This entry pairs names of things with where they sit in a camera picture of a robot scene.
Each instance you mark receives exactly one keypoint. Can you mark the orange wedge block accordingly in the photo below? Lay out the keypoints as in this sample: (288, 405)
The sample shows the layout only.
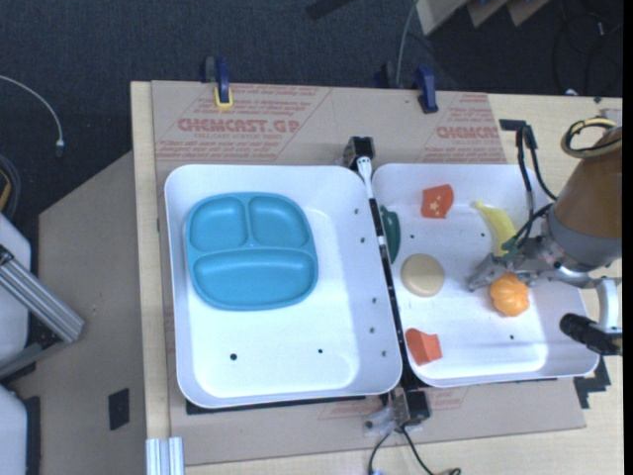
(424, 347)

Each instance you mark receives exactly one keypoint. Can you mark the yellow banana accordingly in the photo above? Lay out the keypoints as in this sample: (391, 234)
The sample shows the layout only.
(500, 225)

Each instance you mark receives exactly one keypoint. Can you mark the thin black and white rod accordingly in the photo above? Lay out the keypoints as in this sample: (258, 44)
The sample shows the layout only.
(390, 275)

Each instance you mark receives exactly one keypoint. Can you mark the beige round biscuit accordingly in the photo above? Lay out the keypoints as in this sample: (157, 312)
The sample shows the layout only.
(422, 275)

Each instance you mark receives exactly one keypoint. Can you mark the white plastic tray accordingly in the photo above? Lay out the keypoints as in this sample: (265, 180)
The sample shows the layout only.
(470, 334)
(277, 354)

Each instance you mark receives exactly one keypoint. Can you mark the blue divided plate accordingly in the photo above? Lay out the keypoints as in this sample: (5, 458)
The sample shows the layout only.
(249, 253)

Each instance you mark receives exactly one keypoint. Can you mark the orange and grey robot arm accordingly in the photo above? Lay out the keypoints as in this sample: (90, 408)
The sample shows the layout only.
(591, 201)

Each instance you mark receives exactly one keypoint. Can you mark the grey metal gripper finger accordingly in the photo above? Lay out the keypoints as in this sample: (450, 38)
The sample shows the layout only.
(479, 276)
(498, 265)

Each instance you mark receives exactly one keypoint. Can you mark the brown cardboard board red print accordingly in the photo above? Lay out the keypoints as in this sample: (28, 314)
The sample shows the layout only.
(306, 117)

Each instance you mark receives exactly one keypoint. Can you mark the black cylinder on white bracket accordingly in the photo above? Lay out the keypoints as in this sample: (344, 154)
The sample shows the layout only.
(588, 332)

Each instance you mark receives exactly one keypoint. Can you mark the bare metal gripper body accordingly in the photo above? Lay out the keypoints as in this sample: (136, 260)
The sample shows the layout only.
(544, 261)

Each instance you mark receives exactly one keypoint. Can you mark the green toy vegetable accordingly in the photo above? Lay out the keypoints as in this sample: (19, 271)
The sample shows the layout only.
(392, 233)

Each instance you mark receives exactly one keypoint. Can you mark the orange toy pumpkin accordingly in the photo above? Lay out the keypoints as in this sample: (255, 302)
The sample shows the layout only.
(510, 297)

